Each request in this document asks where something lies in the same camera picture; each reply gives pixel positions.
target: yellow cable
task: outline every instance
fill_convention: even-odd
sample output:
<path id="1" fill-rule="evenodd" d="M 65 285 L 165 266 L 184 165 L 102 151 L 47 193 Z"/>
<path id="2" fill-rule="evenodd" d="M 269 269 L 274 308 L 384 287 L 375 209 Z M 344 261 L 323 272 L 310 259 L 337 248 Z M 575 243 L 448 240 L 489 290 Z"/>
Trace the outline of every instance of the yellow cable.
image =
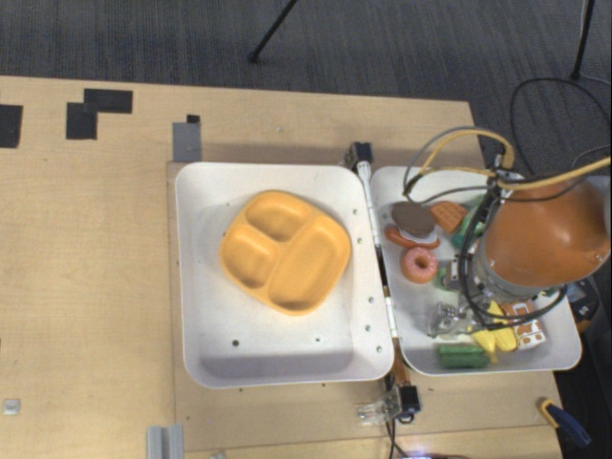
<path id="1" fill-rule="evenodd" d="M 420 174 L 424 174 L 425 173 L 427 167 L 438 156 L 438 154 L 440 153 L 442 148 L 444 148 L 449 142 L 451 142 L 453 140 L 456 140 L 457 138 L 462 138 L 464 136 L 484 136 L 486 138 L 491 138 L 492 140 L 497 140 L 498 142 L 501 142 L 506 147 L 506 152 L 504 154 L 501 166 L 503 168 L 507 169 L 507 170 L 512 168 L 512 166 L 514 164 L 514 148 L 508 142 L 508 140 L 506 140 L 502 136 L 498 135 L 497 133 L 493 133 L 493 132 L 489 132 L 489 131 L 482 131 L 482 130 L 479 130 L 479 129 L 464 129 L 464 130 L 456 131 L 456 132 L 451 133 L 448 136 L 444 137 L 440 141 L 440 143 L 434 148 L 434 150 L 431 152 L 431 154 L 427 158 L 426 162 L 421 167 L 421 170 L 420 170 L 419 173 Z"/>
<path id="2" fill-rule="evenodd" d="M 421 176 L 425 177 L 426 175 L 429 175 L 431 173 L 442 172 L 442 171 L 459 171 L 459 172 L 476 173 L 478 175 L 484 175 L 486 177 L 495 177 L 497 175 L 492 170 L 487 170 L 485 168 L 472 168 L 471 166 L 431 166 Z"/>
<path id="3" fill-rule="evenodd" d="M 530 190 L 532 188 L 552 186 L 554 184 L 558 184 L 559 182 L 564 182 L 566 180 L 575 179 L 577 177 L 581 177 L 582 175 L 586 175 L 587 173 L 591 173 L 595 170 L 599 170 L 600 168 L 603 168 L 609 165 L 610 165 L 610 157 L 607 157 L 597 162 L 594 162 L 592 164 L 588 164 L 588 165 L 582 166 L 581 168 L 577 168 L 576 170 L 570 170 L 569 172 L 561 173 L 549 179 L 536 180 L 533 182 L 528 182 L 526 184 L 513 184 L 513 183 L 506 183 L 506 182 L 498 181 L 497 185 L 507 190 Z"/>

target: black stand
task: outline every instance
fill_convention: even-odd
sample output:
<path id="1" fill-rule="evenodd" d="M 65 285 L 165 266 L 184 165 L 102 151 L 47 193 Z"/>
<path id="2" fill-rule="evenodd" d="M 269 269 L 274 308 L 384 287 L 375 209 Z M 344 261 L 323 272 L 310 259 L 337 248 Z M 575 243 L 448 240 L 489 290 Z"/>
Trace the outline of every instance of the black stand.
<path id="1" fill-rule="evenodd" d="M 580 66 L 582 66 L 582 58 L 584 57 L 584 49 L 586 48 L 586 39 L 589 36 L 589 28 L 591 27 L 591 17 L 593 16 L 593 7 L 595 7 L 595 0 L 589 0 L 586 7 L 586 15 L 584 16 L 584 23 L 582 25 L 582 35 L 580 36 L 580 45 L 578 48 L 578 55 L 576 56 L 576 63 L 574 64 L 574 71 L 571 74 L 573 80 L 580 78 Z"/>
<path id="2" fill-rule="evenodd" d="M 268 41 L 270 40 L 270 38 L 274 35 L 278 27 L 283 23 L 283 20 L 285 20 L 285 17 L 289 14 L 289 12 L 291 11 L 291 9 L 294 7 L 296 3 L 297 3 L 297 0 L 290 0 L 289 3 L 283 9 L 283 11 L 278 15 L 278 17 L 276 17 L 276 20 L 274 21 L 270 29 L 266 32 L 266 35 L 263 36 L 263 38 L 261 39 L 257 47 L 249 53 L 248 60 L 251 63 L 257 62 L 257 59 L 259 58 L 259 54 L 266 47 L 266 44 L 268 44 Z"/>

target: orange plate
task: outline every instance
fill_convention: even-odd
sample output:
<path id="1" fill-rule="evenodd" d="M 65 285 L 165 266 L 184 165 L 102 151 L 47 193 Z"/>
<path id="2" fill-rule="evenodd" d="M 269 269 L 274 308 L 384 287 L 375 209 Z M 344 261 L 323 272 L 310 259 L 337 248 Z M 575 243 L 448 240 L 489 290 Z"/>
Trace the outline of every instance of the orange plate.
<path id="1" fill-rule="evenodd" d="M 344 228 L 287 192 L 253 197 L 234 218 L 219 249 L 226 275 L 247 294 L 287 315 L 314 311 L 351 256 Z"/>

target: blue handle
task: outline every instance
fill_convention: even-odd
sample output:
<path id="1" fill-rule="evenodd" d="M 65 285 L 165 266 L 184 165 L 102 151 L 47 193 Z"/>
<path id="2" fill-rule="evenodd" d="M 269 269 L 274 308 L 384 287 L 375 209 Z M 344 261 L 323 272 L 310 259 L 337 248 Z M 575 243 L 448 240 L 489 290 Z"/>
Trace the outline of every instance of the blue handle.
<path id="1" fill-rule="evenodd" d="M 546 411 L 555 419 L 559 427 L 565 431 L 579 448 L 586 448 L 591 443 L 591 437 L 581 424 L 569 413 L 554 404 L 546 406 Z"/>

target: pink donut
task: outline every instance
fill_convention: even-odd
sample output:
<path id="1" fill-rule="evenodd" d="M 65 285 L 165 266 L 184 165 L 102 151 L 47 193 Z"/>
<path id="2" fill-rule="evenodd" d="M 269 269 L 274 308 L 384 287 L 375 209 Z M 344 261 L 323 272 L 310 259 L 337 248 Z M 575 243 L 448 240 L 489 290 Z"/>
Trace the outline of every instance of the pink donut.
<path id="1" fill-rule="evenodd" d="M 438 272 L 438 259 L 428 249 L 408 250 L 400 262 L 405 278 L 416 284 L 427 284 Z"/>

